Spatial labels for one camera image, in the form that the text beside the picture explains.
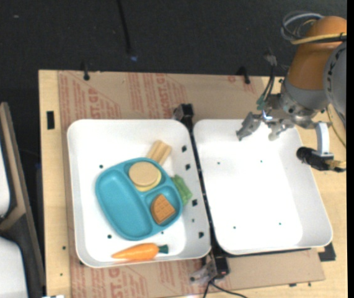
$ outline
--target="toy carrot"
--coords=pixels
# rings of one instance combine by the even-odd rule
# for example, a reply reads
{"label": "toy carrot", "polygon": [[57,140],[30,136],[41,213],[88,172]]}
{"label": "toy carrot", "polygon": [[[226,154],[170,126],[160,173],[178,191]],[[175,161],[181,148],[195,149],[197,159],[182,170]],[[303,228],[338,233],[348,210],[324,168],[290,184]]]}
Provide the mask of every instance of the toy carrot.
{"label": "toy carrot", "polygon": [[112,258],[125,259],[130,261],[151,260],[158,253],[169,253],[167,245],[157,246],[154,243],[138,244],[125,250],[118,251],[112,255]]}

